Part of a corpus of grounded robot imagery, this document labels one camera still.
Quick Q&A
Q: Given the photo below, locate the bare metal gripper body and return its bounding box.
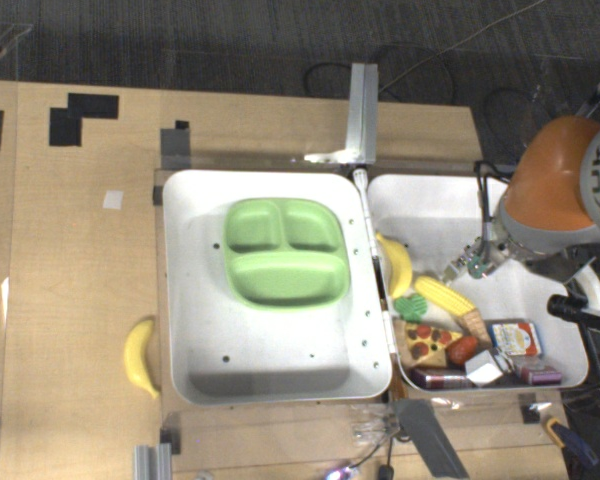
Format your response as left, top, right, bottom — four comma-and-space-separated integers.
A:
445, 235, 519, 284

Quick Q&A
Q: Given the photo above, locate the yellow corn cob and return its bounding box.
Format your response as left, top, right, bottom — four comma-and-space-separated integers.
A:
413, 274, 477, 319

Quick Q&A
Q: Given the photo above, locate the white plastic tray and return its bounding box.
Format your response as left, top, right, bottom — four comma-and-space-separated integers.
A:
367, 173, 590, 393
161, 168, 394, 407

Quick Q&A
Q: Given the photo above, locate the tan toy bread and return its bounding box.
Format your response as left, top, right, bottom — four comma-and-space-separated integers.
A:
461, 308, 494, 349

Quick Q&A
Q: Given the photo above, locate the yellow banana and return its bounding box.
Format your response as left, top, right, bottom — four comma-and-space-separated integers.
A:
123, 317, 162, 401
375, 232, 414, 300

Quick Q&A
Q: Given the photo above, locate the green toy broccoli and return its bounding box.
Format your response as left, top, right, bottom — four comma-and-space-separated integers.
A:
393, 292, 429, 325

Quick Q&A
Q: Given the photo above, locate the blue and red carton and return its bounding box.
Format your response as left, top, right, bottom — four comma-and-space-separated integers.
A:
488, 320, 543, 359

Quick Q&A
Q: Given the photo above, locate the red toy sausage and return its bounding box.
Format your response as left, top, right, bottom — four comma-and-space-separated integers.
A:
446, 335, 481, 367

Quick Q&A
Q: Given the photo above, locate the toy pizza slice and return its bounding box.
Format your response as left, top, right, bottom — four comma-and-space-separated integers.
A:
404, 319, 464, 370

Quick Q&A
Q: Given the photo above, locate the white carton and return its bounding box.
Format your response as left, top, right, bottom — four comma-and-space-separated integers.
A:
464, 349, 504, 387

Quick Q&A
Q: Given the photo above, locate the maroon packet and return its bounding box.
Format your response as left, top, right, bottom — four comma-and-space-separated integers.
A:
410, 366, 477, 391

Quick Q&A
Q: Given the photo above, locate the purple packet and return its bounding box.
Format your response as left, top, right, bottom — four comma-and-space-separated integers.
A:
516, 362, 564, 387

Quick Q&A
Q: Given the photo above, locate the green divided plate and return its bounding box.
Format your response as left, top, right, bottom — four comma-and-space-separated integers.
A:
223, 197, 352, 312

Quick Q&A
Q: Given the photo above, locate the black cylinder on white bracket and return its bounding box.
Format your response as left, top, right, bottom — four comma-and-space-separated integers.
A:
547, 262, 600, 330

